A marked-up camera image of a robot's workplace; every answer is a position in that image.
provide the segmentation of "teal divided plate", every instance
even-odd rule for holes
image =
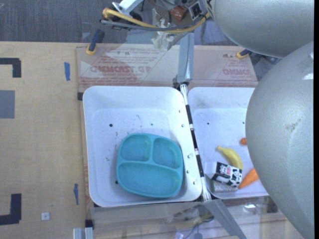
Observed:
[[[169,198],[183,180],[183,156],[174,141],[147,133],[132,133],[122,141],[117,158],[119,185],[131,193]]]

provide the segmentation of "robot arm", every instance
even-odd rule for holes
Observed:
[[[283,58],[262,78],[250,100],[248,149],[280,210],[302,236],[314,238],[315,0],[148,0],[153,6],[151,24],[132,13],[142,1],[113,3],[119,17],[103,15],[111,24],[124,20],[131,24],[126,27],[154,28],[158,35],[154,45],[166,50],[210,15],[239,46]]]

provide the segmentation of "toy banana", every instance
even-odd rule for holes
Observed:
[[[234,151],[231,148],[223,148],[218,146],[217,147],[218,150],[221,150],[225,156],[229,159],[229,161],[231,162],[231,165],[234,167],[238,167],[239,169],[243,170],[243,162],[241,161],[240,156],[237,154],[236,151]]]

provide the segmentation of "milk carton toy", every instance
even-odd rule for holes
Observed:
[[[242,181],[242,170],[220,162],[205,163],[205,174],[214,181],[237,188]]]

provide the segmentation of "yellow cable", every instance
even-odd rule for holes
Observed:
[[[116,16],[116,17],[119,17],[119,18],[122,18],[124,20],[127,20],[131,23],[134,23],[136,25],[139,25],[139,26],[143,26],[143,27],[151,27],[151,28],[157,28],[156,26],[154,25],[151,25],[151,24],[148,24],[148,23],[145,23],[145,22],[142,22],[140,20],[137,20],[137,19],[134,19],[134,18],[131,18],[131,17],[128,17],[118,11],[115,11],[115,10],[112,10],[112,9],[109,9],[109,8],[105,8],[103,10],[103,16],[105,19],[107,19],[109,17],[109,15],[113,15],[113,16]],[[190,32],[190,31],[193,31],[195,28],[199,27],[200,25],[202,25],[206,19],[209,17],[210,15],[207,13],[205,15],[204,18],[202,18],[197,24],[195,24],[194,26],[191,26],[191,27],[188,27],[188,28],[183,28],[183,29],[177,29],[177,30],[170,30],[170,31],[166,31],[168,33],[174,33],[174,34],[179,34],[179,33],[185,33],[185,32]]]

